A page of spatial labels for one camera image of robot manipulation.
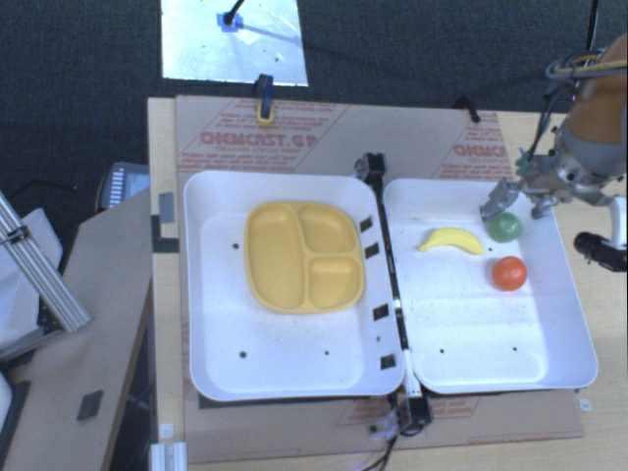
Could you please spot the brown cardboard board red print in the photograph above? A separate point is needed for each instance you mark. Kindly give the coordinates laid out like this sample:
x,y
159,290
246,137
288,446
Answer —
x,y
314,130

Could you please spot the white plastic tray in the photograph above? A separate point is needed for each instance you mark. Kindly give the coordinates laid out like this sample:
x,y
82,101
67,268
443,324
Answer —
x,y
289,351
471,322

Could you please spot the black cylinder on white bracket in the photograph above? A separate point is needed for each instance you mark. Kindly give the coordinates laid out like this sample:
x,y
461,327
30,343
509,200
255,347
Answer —
x,y
602,243

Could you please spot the yellow divided plate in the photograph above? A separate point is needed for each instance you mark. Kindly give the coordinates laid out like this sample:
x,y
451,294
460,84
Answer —
x,y
303,257

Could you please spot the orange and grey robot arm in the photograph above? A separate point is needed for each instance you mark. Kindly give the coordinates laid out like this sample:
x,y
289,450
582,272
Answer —
x,y
596,111

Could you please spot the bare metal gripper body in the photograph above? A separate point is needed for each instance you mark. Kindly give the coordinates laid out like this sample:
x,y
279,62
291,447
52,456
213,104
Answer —
x,y
559,177

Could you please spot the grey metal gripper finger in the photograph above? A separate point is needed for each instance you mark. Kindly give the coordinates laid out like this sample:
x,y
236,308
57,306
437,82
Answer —
x,y
496,200
539,207

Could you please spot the thin black and white rod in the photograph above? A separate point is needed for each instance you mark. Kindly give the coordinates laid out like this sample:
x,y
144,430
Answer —
x,y
392,273

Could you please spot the orange ball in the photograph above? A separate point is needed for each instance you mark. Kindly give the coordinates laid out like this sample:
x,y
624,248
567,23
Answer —
x,y
509,273

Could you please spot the yellow banana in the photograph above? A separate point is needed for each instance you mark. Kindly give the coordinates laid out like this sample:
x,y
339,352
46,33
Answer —
x,y
454,239

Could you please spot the green ball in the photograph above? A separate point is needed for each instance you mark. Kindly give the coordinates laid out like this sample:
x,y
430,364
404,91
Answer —
x,y
505,227

